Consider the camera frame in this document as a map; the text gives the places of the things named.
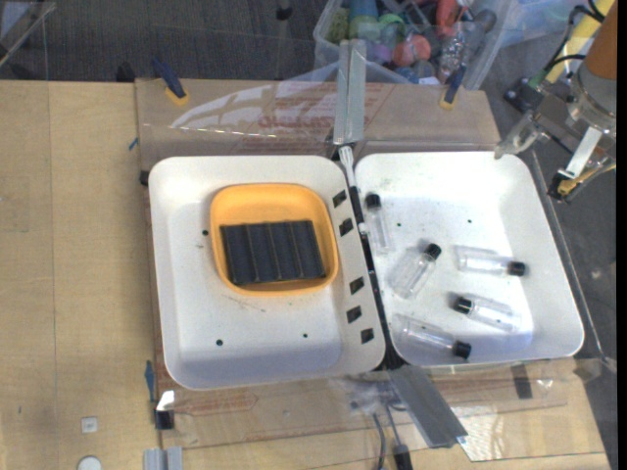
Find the clear vial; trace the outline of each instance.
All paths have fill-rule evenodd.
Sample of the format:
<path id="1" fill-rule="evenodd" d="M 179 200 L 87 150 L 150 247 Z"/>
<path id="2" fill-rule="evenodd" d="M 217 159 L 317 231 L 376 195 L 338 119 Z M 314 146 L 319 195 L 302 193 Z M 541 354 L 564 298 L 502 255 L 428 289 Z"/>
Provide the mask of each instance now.
<path id="1" fill-rule="evenodd" d="M 398 326 L 400 340 L 409 345 L 425 346 L 440 352 L 448 351 L 448 353 L 464 359 L 467 359 L 472 351 L 472 346 L 469 343 L 462 342 L 440 327 L 421 320 L 397 316 L 394 325 Z"/>
<path id="2" fill-rule="evenodd" d="M 375 193 L 368 194 L 365 197 L 365 209 L 365 220 L 374 250 L 379 254 L 387 254 L 393 251 L 394 248 L 388 231 L 385 212 L 381 207 L 381 198 Z"/>
<path id="3" fill-rule="evenodd" d="M 433 273 L 441 253 L 437 244 L 429 244 L 420 254 L 414 250 L 405 251 L 388 279 L 392 291 L 404 300 L 414 299 Z"/>
<path id="4" fill-rule="evenodd" d="M 510 305 L 477 296 L 462 296 L 455 309 L 477 322 L 496 327 L 508 333 L 520 328 L 520 315 Z"/>
<path id="5" fill-rule="evenodd" d="M 460 271 L 522 277 L 527 270 L 524 262 L 501 256 L 495 251 L 473 247 L 458 247 L 456 252 L 458 269 Z"/>

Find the gray floor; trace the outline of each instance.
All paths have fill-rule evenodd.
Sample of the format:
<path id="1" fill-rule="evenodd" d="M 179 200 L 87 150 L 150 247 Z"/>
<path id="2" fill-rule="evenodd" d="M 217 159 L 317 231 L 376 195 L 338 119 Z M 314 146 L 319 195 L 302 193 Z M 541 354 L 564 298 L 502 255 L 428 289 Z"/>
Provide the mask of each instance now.
<path id="1" fill-rule="evenodd" d="M 276 77 L 278 0 L 49 1 L 58 6 L 46 27 L 53 80 L 114 81 L 124 61 L 138 75 L 152 76 L 152 57 L 169 62 L 183 77 Z M 295 12 L 289 25 L 290 41 L 282 51 L 280 76 L 311 68 L 313 30 L 325 3 L 293 0 Z M 499 53 L 482 88 L 502 134 L 520 117 L 503 100 L 503 93 L 520 77 L 535 73 L 558 40 L 558 36 L 547 36 Z M 16 57 L 25 64 L 41 52 L 41 42 L 33 40 L 28 45 Z M 537 153 L 547 178 L 568 160 L 551 143 Z M 573 286 L 586 323 L 587 339 L 578 356 L 603 353 L 616 359 L 615 265 L 613 272 L 610 269 L 616 261 L 615 173 L 598 179 L 573 204 L 556 204 L 555 212 L 576 268 Z M 617 468 L 616 374 L 603 367 L 587 387 L 610 462 Z"/>

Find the yellow tube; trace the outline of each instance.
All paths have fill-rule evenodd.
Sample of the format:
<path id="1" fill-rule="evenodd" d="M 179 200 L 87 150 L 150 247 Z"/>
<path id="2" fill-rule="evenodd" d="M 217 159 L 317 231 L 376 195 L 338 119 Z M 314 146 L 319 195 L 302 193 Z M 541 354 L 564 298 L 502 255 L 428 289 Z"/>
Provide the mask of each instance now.
<path id="1" fill-rule="evenodd" d="M 599 12 L 605 15 L 613 3 L 614 0 L 597 0 L 595 5 L 599 9 Z M 558 57 L 560 58 L 568 54 L 577 54 L 597 32 L 599 26 L 601 26 L 601 24 L 597 20 L 594 20 L 589 16 L 584 16 L 579 24 L 575 26 L 572 37 L 568 43 L 566 43 Z M 554 83 L 563 72 L 563 68 L 563 64 L 555 65 L 547 75 L 546 80 L 550 83 Z"/>

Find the hole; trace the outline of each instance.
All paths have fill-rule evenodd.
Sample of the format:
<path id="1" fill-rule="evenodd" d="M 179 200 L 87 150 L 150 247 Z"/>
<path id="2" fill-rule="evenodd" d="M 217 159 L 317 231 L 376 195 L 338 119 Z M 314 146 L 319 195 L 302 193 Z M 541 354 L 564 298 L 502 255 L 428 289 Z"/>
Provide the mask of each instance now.
<path id="1" fill-rule="evenodd" d="M 338 193 L 335 197 L 333 197 L 333 206 L 334 207 L 338 207 L 340 204 L 342 204 L 345 200 L 347 199 L 346 196 L 346 191 L 342 190 L 340 193 Z"/>
<path id="2" fill-rule="evenodd" d="M 351 294 L 356 293 L 359 289 L 363 287 L 363 277 L 357 278 L 353 282 L 351 282 L 350 287 L 351 287 Z"/>
<path id="3" fill-rule="evenodd" d="M 374 339 L 374 331 L 372 329 L 363 329 L 362 331 L 362 345 Z"/>
<path id="4" fill-rule="evenodd" d="M 355 306 L 346 312 L 346 317 L 348 318 L 349 324 L 355 322 L 358 318 L 362 316 L 362 307 Z"/>
<path id="5" fill-rule="evenodd" d="M 350 218 L 345 219 L 344 222 L 340 224 L 340 236 L 344 237 L 344 235 L 346 235 L 352 229 L 353 229 L 353 221 Z"/>

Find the wooden table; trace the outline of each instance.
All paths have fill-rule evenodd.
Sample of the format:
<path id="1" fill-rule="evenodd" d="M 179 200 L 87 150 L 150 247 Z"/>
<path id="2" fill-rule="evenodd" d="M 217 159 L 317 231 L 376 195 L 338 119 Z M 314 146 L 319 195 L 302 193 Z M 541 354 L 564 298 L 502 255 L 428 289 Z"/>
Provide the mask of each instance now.
<path id="1" fill-rule="evenodd" d="M 175 439 L 155 430 L 144 378 L 155 341 L 137 134 L 132 85 L 0 82 L 0 469 L 72 469 L 88 454 L 141 468 Z M 535 457 L 473 464 L 456 446 L 413 452 L 415 468 L 608 468 L 583 385 L 564 378 L 566 405 L 499 417 L 528 434 L 513 453 Z M 190 448 L 184 468 L 361 470 L 377 451 L 361 429 Z"/>

